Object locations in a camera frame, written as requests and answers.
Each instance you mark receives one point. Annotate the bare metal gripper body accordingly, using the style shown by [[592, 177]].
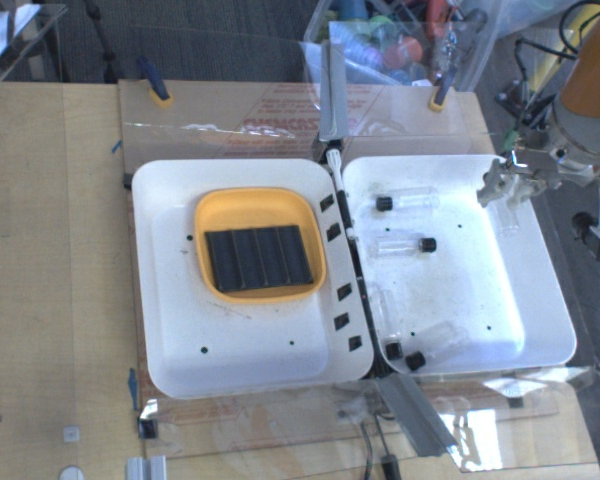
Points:
[[555, 160]]

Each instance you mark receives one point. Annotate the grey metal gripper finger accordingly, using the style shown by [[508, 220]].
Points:
[[491, 183], [517, 193]]

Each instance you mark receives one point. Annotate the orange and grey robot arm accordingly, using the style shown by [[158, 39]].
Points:
[[587, 73]]

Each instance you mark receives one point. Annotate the clear bottle with black cap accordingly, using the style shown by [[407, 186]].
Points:
[[427, 244], [415, 361], [393, 350], [384, 203]]

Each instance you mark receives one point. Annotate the white plastic tray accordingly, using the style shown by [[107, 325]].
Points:
[[470, 288], [180, 328]]

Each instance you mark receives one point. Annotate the clear plastic storage bin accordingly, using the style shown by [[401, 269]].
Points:
[[405, 28]]

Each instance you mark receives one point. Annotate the yellow plate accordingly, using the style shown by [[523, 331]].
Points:
[[250, 208]]

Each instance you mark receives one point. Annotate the black ribbed rack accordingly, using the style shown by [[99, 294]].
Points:
[[258, 258]]

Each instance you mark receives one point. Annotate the brown cardboard board red print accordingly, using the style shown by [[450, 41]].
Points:
[[205, 118]]

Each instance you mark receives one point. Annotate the black cylinder on white bracket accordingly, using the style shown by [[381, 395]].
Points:
[[592, 233]]

